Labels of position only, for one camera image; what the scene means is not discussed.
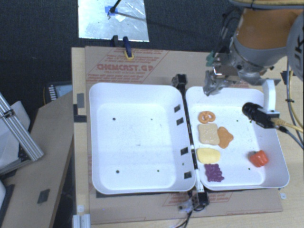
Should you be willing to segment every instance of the orange toy piece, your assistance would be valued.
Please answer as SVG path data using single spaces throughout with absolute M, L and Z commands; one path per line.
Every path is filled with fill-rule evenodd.
M 213 122 L 215 120 L 215 115 L 213 112 L 204 111 L 199 114 L 199 121 L 202 124 L 206 124 L 208 122 Z
M 269 162 L 269 159 L 263 150 L 251 155 L 249 159 L 256 167 L 264 166 Z
M 228 130 L 224 127 L 218 128 L 218 136 L 219 136 L 219 147 L 225 149 L 228 147 L 229 143 L 233 140 L 233 135 L 228 132 Z

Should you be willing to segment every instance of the white bracket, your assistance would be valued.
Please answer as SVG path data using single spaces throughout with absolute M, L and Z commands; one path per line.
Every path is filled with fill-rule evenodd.
M 90 214 L 73 215 L 73 228 L 91 228 Z
M 272 79 L 267 79 L 262 84 L 264 91 L 264 110 L 274 111 L 276 108 L 276 88 L 275 82 Z

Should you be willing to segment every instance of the blue clip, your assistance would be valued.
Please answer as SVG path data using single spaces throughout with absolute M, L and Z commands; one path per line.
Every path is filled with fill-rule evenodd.
M 110 9 L 111 9 L 112 6 L 106 6 L 104 8 L 105 12 L 107 13 L 107 15 L 110 15 L 110 16 L 115 16 L 116 14 L 115 13 L 118 13 L 118 10 L 115 9 L 115 13 L 110 13 Z
M 124 55 L 128 60 L 134 59 L 134 55 L 131 51 L 131 45 L 127 36 L 123 38 L 123 46 L 125 47 Z

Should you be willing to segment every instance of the black clip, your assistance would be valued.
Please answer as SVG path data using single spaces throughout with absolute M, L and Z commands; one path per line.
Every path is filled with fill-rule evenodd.
M 5 112 L 5 113 L 0 117 L 0 119 L 3 118 L 3 117 L 9 118 L 9 117 L 13 116 L 14 114 L 15 114 L 14 110 L 13 110 L 13 109 L 9 109 L 7 112 Z
M 253 11 L 255 11 L 255 10 L 256 10 L 256 9 L 253 7 L 253 3 L 254 3 L 254 1 L 255 1 L 255 0 L 252 0 L 251 5 L 250 5 L 250 8 L 251 8 Z
M 285 101 L 287 101 L 287 102 L 292 102 L 292 103 L 294 103 L 295 101 L 294 100 L 292 100 L 292 99 L 286 99 Z

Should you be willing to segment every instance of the toy bread slice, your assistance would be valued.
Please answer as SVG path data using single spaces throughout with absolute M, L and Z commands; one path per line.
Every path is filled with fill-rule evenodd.
M 215 123 L 199 125 L 199 141 L 205 144 L 218 145 L 218 126 Z

